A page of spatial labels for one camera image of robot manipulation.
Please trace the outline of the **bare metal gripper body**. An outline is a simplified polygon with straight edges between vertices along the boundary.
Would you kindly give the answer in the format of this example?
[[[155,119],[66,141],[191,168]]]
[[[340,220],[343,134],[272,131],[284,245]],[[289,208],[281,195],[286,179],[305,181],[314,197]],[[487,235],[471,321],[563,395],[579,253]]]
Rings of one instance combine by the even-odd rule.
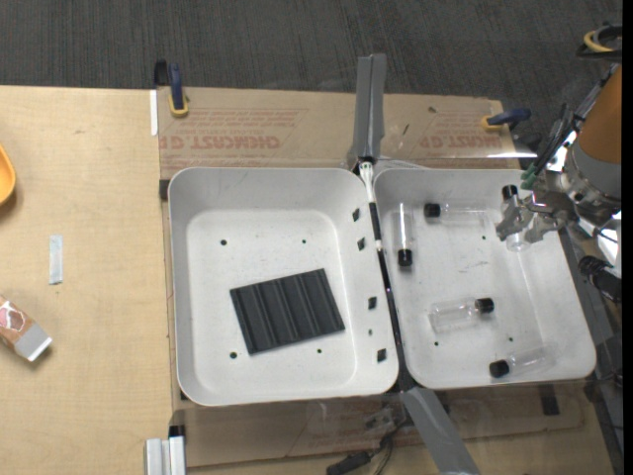
[[[619,167],[569,166],[529,174],[531,228],[562,228],[580,221],[595,227],[619,212]]]

